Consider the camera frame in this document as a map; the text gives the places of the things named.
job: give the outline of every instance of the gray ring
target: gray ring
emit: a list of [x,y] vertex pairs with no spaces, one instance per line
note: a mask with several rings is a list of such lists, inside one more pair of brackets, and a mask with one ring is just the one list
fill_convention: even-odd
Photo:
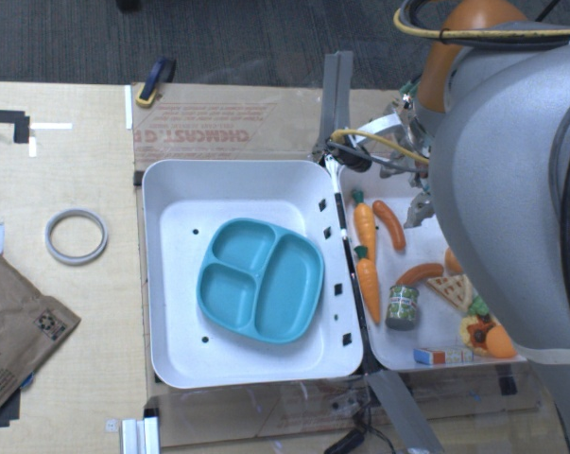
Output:
[[[72,256],[61,253],[54,247],[53,243],[51,242],[51,234],[59,222],[69,217],[88,218],[99,227],[100,231],[102,232],[102,239],[100,240],[99,245],[91,253],[81,256]],[[107,243],[108,228],[106,227],[106,222],[104,222],[104,220],[102,220],[98,214],[86,208],[69,208],[63,212],[59,212],[54,217],[52,217],[45,226],[45,245],[47,246],[47,250],[61,263],[68,266],[80,266],[82,264],[87,264],[88,262],[93,261],[104,252]]]

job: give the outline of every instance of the table surface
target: table surface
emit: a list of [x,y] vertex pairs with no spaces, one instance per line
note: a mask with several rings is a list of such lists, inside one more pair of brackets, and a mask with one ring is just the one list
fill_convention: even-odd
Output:
[[[4,256],[46,295],[82,321],[22,392],[20,419],[0,428],[1,453],[119,452],[120,420],[140,418],[147,401],[134,150],[125,86],[0,82],[0,109],[25,111],[31,123],[72,123],[35,131],[37,156],[0,124],[0,218]],[[46,250],[44,227],[71,207],[107,222],[106,251],[70,267]],[[84,220],[56,231],[65,252],[88,252],[99,232]],[[537,410],[430,422],[446,452],[565,452],[550,397]],[[402,445],[391,426],[381,430]],[[171,447],[165,452],[323,452],[345,432]],[[383,452],[370,436],[357,452]]]

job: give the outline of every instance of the tin can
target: tin can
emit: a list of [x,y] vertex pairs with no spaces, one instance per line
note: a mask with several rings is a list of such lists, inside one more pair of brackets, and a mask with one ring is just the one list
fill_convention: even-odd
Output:
[[411,286],[392,286],[389,288],[386,326],[400,331],[413,329],[417,319],[418,298],[419,291]]

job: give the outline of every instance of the blue divided plate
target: blue divided plate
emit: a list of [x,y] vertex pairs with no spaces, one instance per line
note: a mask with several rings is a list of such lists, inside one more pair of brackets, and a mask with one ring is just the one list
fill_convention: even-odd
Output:
[[213,322],[270,343],[299,338],[322,290],[324,261],[307,238],[236,218],[219,227],[200,267],[197,299]]

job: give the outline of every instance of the toy orange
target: toy orange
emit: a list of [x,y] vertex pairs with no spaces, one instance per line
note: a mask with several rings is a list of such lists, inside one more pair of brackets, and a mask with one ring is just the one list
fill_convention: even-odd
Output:
[[517,355],[508,332],[498,324],[486,334],[486,349],[495,358],[511,358]]

